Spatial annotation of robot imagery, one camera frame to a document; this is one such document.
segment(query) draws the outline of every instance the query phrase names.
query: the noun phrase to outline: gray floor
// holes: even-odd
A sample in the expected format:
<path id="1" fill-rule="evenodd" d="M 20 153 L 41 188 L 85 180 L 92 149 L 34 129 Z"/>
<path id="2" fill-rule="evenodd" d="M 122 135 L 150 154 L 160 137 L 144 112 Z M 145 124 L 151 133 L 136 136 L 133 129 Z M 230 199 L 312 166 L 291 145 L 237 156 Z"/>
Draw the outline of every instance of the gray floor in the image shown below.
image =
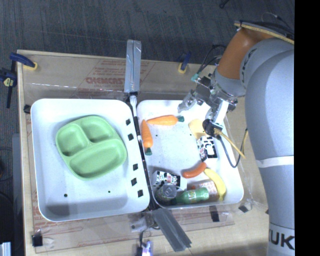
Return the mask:
<path id="1" fill-rule="evenodd" d="M 142 42 L 142 59 L 176 61 L 188 51 L 200 64 L 212 44 L 228 45 L 234 21 L 263 20 L 294 29 L 294 0 L 2 0 L 0 67 L 18 49 L 125 58 L 128 39 Z M 17 90 L 6 108 L 0 86 L 0 193 L 13 200 L 12 136 L 19 132 Z"/>

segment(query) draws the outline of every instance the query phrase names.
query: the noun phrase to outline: can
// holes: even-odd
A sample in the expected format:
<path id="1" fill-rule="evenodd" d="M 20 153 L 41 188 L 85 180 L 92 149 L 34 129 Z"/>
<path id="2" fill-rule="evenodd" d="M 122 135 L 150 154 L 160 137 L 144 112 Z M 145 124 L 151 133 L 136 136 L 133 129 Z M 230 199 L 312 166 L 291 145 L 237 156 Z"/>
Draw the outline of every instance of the can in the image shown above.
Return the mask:
<path id="1" fill-rule="evenodd" d="M 163 184 L 155 193 L 155 199 L 165 204 L 177 196 L 177 187 L 173 184 Z"/>

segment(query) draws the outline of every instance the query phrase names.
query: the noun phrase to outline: green bottle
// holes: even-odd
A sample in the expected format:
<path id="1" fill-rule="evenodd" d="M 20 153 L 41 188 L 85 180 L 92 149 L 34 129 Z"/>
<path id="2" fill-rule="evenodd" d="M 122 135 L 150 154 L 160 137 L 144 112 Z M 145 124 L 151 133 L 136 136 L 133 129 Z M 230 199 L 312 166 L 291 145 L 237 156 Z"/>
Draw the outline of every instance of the green bottle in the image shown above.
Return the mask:
<path id="1" fill-rule="evenodd" d="M 187 190 L 181 195 L 171 200 L 172 205 L 183 204 L 189 205 L 209 199 L 209 191 L 206 187 Z"/>

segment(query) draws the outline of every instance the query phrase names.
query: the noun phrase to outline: small box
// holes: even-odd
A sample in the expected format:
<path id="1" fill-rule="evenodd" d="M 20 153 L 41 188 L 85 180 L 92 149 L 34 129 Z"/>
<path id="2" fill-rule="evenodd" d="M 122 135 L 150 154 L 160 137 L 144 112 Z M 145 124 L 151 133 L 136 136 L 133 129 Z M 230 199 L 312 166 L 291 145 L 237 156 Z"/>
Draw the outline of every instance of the small box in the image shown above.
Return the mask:
<path id="1" fill-rule="evenodd" d="M 151 183 L 153 190 L 158 190 L 164 184 L 175 185 L 178 191 L 185 191 L 187 189 L 187 180 L 184 177 L 160 170 L 156 170 L 152 174 Z"/>
<path id="2" fill-rule="evenodd" d="M 218 159 L 214 138 L 212 136 L 201 136 L 196 141 L 202 162 L 207 159 Z"/>
<path id="3" fill-rule="evenodd" d="M 200 188 L 206 188 L 209 191 L 209 198 L 212 201 L 218 201 L 219 199 L 219 193 L 216 187 L 216 184 L 211 180 L 208 182 L 203 182 L 203 183 L 199 183 L 199 184 L 194 184 L 192 185 L 191 189 L 196 190 L 196 189 L 200 189 Z"/>

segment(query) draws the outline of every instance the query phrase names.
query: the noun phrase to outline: plastic sheet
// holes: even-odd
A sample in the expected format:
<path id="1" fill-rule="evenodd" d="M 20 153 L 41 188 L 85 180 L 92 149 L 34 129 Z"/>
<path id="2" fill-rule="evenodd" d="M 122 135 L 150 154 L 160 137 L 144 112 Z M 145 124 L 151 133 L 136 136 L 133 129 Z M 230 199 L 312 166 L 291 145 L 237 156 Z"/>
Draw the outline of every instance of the plastic sheet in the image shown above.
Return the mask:
<path id="1" fill-rule="evenodd" d="M 33 51 L 20 51 L 19 53 L 38 64 L 38 69 L 35 71 L 20 67 L 20 78 L 22 78 L 20 82 L 23 87 L 21 104 L 31 106 L 35 101 L 43 98 L 117 99 L 121 101 L 128 99 L 128 94 L 124 92 L 126 67 L 124 58 Z M 191 77 L 197 72 L 198 65 L 188 65 L 185 74 L 178 72 L 178 66 L 179 64 L 174 62 L 141 60 L 138 103 L 146 99 L 182 100 L 186 93 L 195 86 Z M 206 69 L 208 73 L 212 73 L 213 70 L 212 66 Z M 244 100 L 239 99 L 238 104 L 241 106 Z M 242 111 L 244 112 L 243 107 L 236 108 L 225 118 L 225 128 L 236 145 L 241 144 L 246 128 L 246 124 L 241 119 L 244 115 Z M 149 209 L 142 213 L 60 223 L 48 221 L 41 215 L 38 208 L 29 114 L 25 115 L 25 122 L 32 191 L 33 229 L 34 232 L 41 230 L 43 238 L 48 241 L 47 245 L 36 247 L 35 251 L 41 253 L 137 240 L 139 233 L 134 232 L 131 223 L 141 218 Z M 250 146 L 248 139 L 245 148 Z M 183 230 L 186 232 L 233 225 L 235 224 L 233 214 L 245 214 L 254 206 L 266 211 L 268 206 L 264 191 L 261 190 L 261 177 L 258 168 L 252 163 L 254 163 L 254 156 L 249 150 L 246 160 L 241 160 L 238 166 L 244 187 L 244 196 L 239 203 L 172 210 L 172 214 Z M 152 227 L 144 232 L 146 238 L 159 235 L 162 235 L 161 230 Z"/>

